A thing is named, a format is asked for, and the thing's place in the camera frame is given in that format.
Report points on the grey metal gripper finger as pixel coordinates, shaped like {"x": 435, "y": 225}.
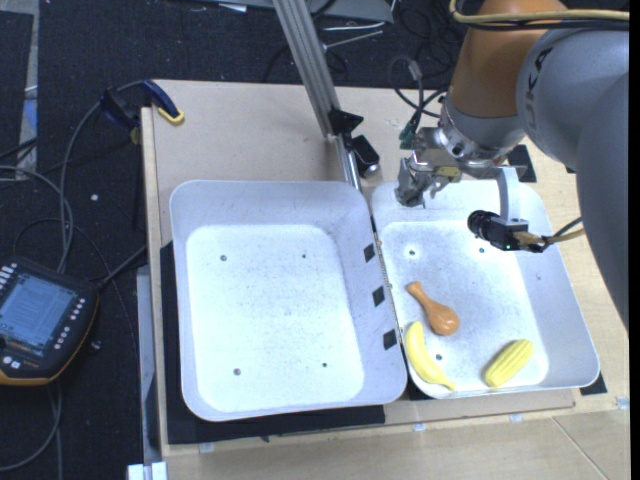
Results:
{"x": 404, "y": 188}
{"x": 420, "y": 193}

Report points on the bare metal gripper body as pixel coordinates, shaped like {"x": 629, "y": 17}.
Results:
{"x": 440, "y": 150}

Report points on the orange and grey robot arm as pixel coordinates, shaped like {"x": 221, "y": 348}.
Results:
{"x": 565, "y": 98}

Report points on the orange toy chicken drumstick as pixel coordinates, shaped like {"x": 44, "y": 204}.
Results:
{"x": 440, "y": 315}

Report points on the white plastic tray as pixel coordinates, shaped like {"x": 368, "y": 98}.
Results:
{"x": 495, "y": 298}
{"x": 275, "y": 313}

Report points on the yellow banana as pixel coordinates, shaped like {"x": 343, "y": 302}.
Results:
{"x": 419, "y": 355}

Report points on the pale wood board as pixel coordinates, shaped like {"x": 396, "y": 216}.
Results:
{"x": 240, "y": 133}

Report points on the yellow toy corn cob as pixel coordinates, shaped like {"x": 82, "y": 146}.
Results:
{"x": 509, "y": 363}

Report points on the black cylinder on white bracket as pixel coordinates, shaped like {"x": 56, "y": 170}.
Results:
{"x": 495, "y": 230}

